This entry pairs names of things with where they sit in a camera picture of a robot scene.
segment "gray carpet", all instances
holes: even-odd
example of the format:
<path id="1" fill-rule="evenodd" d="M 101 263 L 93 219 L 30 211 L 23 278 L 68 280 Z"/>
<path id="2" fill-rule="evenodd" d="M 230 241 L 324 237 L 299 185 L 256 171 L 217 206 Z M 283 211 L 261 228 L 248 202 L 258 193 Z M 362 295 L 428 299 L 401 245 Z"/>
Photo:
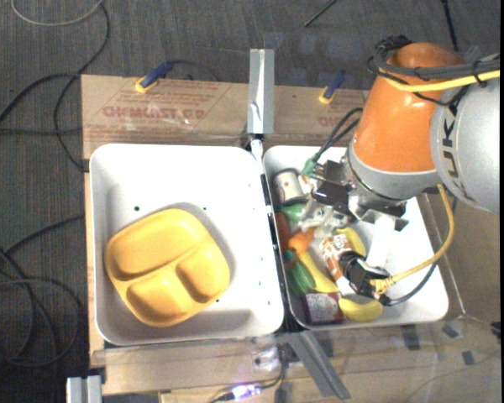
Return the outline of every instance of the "gray carpet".
<path id="1" fill-rule="evenodd" d="M 109 39 L 84 72 L 142 76 L 164 60 L 182 59 L 208 67 L 220 81 L 247 82 L 249 49 L 271 48 L 276 50 L 278 85 L 324 86 L 344 70 L 343 87 L 367 89 L 374 78 L 365 62 L 386 36 L 405 34 L 414 41 L 452 44 L 439 0 L 339 0 L 304 28 L 327 1 L 105 0 Z M 16 0 L 23 15 L 45 22 L 76 18 L 94 3 Z M 449 6 L 461 54 L 500 51 L 501 0 L 449 0 Z M 31 82 L 55 73 L 77 73 L 101 47 L 105 34 L 100 8 L 76 24 L 41 27 L 16 16 L 10 0 L 0 0 L 0 113 Z M 170 77 L 186 76 L 212 80 L 193 65 L 177 67 Z M 34 88 L 1 127 L 54 129 L 53 112 L 67 82 L 62 77 Z M 78 81 L 66 92 L 57 115 L 60 128 L 81 124 Z M 81 134 L 63 134 L 62 141 L 79 160 Z M 83 207 L 82 173 L 56 136 L 0 133 L 0 249 L 54 222 L 77 217 Z M 10 258 L 22 276 L 55 282 L 69 291 L 80 320 L 69 298 L 55 287 L 33 283 L 31 296 L 45 308 L 53 336 L 39 305 L 30 302 L 26 285 L 0 287 L 0 401 L 63 401 L 65 377 L 85 374 L 88 368 L 82 219 L 30 239 L 12 250 Z M 0 270 L 18 278 L 18 270 L 6 262 L 0 259 Z M 48 361 L 52 351 L 60 355 L 72 339 L 71 349 L 56 363 L 22 366 Z"/>

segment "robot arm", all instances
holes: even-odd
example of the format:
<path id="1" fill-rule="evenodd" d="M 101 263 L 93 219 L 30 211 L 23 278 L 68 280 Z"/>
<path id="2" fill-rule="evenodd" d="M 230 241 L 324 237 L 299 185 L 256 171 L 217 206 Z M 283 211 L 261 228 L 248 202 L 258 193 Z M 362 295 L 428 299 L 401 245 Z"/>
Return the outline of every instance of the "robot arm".
<path id="1" fill-rule="evenodd" d="M 322 182 L 317 200 L 357 219 L 400 217 L 406 200 L 444 183 L 461 201 L 499 213 L 500 77 L 490 74 L 500 60 L 466 65 L 442 46 L 405 38 L 381 47 L 394 53 L 387 63 L 375 57 L 378 76 L 347 154 L 312 172 Z M 463 81 L 472 83 L 443 88 Z"/>

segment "toy banana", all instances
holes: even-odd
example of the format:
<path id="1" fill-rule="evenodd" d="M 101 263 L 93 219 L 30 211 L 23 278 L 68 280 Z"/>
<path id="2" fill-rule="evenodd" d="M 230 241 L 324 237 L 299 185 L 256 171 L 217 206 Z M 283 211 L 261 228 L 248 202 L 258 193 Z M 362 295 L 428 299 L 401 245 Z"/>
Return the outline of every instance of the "toy banana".
<path id="1" fill-rule="evenodd" d="M 349 245 L 351 246 L 351 249 L 353 249 L 357 254 L 360 254 L 363 257 L 366 256 L 366 248 L 362 243 L 362 239 L 353 228 L 351 227 L 341 228 L 337 230 L 336 233 L 345 234 L 345 236 L 347 236 L 347 239 L 349 240 Z"/>
<path id="2" fill-rule="evenodd" d="M 338 286 L 331 280 L 328 276 L 326 276 L 315 264 L 312 256 L 309 252 L 305 251 L 298 256 L 299 261 L 301 261 L 308 271 L 310 275 L 312 275 L 313 280 L 315 282 L 314 290 L 317 292 L 339 292 Z"/>
<path id="3" fill-rule="evenodd" d="M 341 298 L 338 300 L 339 308 L 348 319 L 357 322 L 369 322 L 377 318 L 383 312 L 383 305 L 375 299 L 366 303 Z"/>

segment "cardboard sheet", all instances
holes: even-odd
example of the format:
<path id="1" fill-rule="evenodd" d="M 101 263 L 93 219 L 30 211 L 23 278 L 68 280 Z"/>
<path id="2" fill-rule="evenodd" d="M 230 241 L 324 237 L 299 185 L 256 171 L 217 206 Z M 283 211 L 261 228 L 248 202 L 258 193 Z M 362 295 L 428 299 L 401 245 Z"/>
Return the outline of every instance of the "cardboard sheet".
<path id="1" fill-rule="evenodd" d="M 85 159 L 109 143 L 238 144 L 246 133 L 248 84 L 163 79 L 140 94 L 137 80 L 82 76 Z M 268 145 L 320 145 L 365 100 L 365 92 L 337 90 L 325 105 L 318 100 L 321 88 L 275 89 L 275 132 Z"/>

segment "yellow divided plate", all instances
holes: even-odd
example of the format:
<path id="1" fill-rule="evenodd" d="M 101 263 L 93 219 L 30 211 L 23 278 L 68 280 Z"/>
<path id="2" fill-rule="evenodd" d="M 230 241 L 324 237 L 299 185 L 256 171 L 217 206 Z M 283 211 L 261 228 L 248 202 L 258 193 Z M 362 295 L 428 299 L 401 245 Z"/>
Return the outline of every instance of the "yellow divided plate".
<path id="1" fill-rule="evenodd" d="M 203 224 L 182 209 L 144 217 L 108 242 L 104 265 L 143 323 L 169 327 L 196 315 L 228 288 L 228 262 Z"/>

